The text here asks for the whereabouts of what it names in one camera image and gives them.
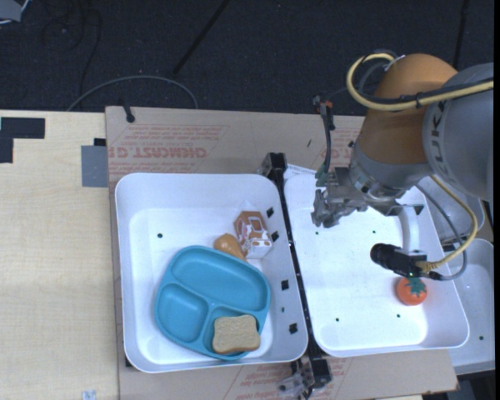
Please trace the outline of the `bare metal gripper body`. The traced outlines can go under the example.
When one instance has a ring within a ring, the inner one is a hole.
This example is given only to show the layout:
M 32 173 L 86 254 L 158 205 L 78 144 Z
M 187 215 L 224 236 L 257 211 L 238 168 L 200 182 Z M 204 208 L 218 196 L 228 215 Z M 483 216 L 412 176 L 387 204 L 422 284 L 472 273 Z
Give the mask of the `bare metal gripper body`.
M 347 216 L 368 208 L 384 216 L 397 215 L 397 190 L 372 177 L 362 169 L 335 167 L 327 177 L 325 209 L 330 216 Z

